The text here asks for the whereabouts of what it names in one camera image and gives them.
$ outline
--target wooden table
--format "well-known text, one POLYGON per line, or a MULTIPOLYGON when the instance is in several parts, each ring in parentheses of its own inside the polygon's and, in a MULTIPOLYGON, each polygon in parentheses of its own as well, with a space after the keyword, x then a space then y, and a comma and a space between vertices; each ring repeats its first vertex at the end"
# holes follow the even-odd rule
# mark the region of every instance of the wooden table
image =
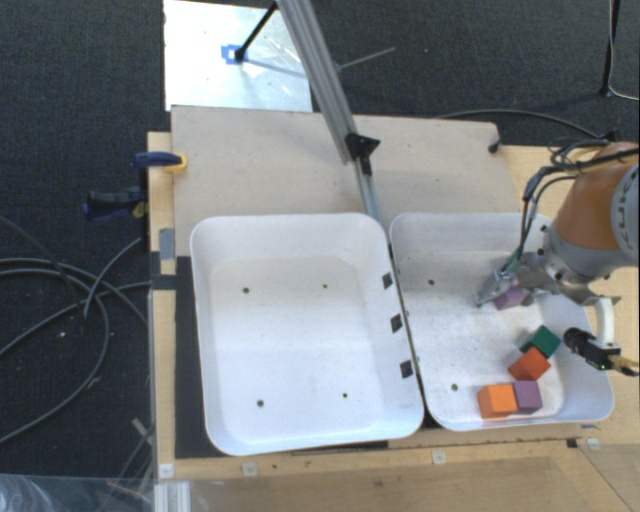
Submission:
MULTIPOLYGON (((179 150, 167 133, 149 134, 148 147, 179 150)), ((516 191, 548 160, 545 148, 499 151, 516 191)), ((160 232, 177 228, 173 190, 174 176, 149 170, 153 252, 160 232)), ((564 183, 550 188, 541 213, 552 217, 567 190, 564 183)), ((172 258, 158 266, 162 275, 175 274, 172 258)), ((596 288, 622 295, 616 338, 623 353, 637 356, 637 269, 622 269, 596 288)), ((430 429, 380 450, 176 459, 175 308, 174 290, 152 291, 156 469, 160 480, 198 481, 191 485, 194 504, 205 500, 220 510, 640 510, 638 381, 619 374, 611 375, 614 412, 597 425, 430 429)))

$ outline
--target green block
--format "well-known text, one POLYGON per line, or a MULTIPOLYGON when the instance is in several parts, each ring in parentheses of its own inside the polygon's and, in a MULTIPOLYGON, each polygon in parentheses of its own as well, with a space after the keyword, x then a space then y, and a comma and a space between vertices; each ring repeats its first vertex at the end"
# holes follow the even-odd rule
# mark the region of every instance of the green block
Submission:
POLYGON ((531 347, 536 347, 544 356, 549 359, 560 346, 560 338, 553 334, 544 325, 538 327, 529 339, 520 347, 520 352, 524 353, 531 347))

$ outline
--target empty white tray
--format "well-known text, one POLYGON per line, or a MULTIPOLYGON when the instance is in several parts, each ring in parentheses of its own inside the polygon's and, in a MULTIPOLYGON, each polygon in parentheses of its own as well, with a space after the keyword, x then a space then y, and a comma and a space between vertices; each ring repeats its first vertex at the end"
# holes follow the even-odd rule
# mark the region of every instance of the empty white tray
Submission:
MULTIPOLYGON (((584 308, 548 295, 530 307, 477 308, 474 294, 518 245, 520 214, 407 213, 391 240, 429 412, 451 430, 535 423, 596 421, 609 415, 613 392, 599 372, 561 345, 539 379, 543 407, 531 416, 483 421, 476 394, 488 384, 512 382, 507 367, 523 338, 541 324, 562 338, 569 327, 590 330, 584 308)), ((526 250, 541 247, 534 222, 526 250)))
POLYGON ((249 455, 419 428, 424 406, 374 220, 214 217, 195 227, 191 257, 205 423, 218 449, 249 455))

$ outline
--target orange block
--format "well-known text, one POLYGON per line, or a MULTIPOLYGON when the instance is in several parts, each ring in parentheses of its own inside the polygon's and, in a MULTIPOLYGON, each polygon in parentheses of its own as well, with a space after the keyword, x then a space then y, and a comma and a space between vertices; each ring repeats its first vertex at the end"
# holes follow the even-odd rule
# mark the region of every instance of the orange block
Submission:
POLYGON ((509 366, 509 373, 517 380, 538 380, 551 368, 547 358, 536 347, 531 347, 515 363, 509 366))
POLYGON ((518 412, 516 394, 511 384, 492 384, 478 392, 480 415, 485 418, 502 418, 518 412))

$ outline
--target black carpet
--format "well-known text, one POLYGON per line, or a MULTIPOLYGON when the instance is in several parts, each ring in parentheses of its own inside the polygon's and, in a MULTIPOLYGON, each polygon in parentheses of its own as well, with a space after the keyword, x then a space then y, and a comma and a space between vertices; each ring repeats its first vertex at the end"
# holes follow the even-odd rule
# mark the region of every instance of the black carpet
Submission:
MULTIPOLYGON (((606 0, 323 0, 316 9, 337 63, 396 47, 342 72, 356 113, 533 110, 638 140, 638 103, 598 94, 606 0)), ((613 82, 632 95, 638 94, 638 19, 639 3, 624 0, 613 82)), ((144 151, 147 131, 169 128, 162 32, 160 0, 0 2, 0 215, 60 261, 94 274, 140 236, 139 222, 130 218, 88 224, 81 204, 89 190, 137 184, 132 155, 144 151)), ((477 119, 496 121, 508 144, 579 136, 538 119, 477 119)), ((40 254, 0 227, 0 258, 24 256, 40 254)), ((148 276, 148 257, 138 248, 106 279, 122 285, 148 276)), ((146 310, 145 292, 130 297, 146 310)), ((59 280, 1 277, 0 350, 72 302, 59 280)), ((106 477, 122 469, 139 440, 131 420, 150 423, 147 334, 120 303, 105 299, 105 305, 110 348, 99 380, 43 424, 0 443, 0 473, 106 477)), ((102 337, 93 307, 87 321, 73 313, 0 356, 0 439, 79 386, 102 337)), ((130 474, 136 469, 133 464, 130 474)))

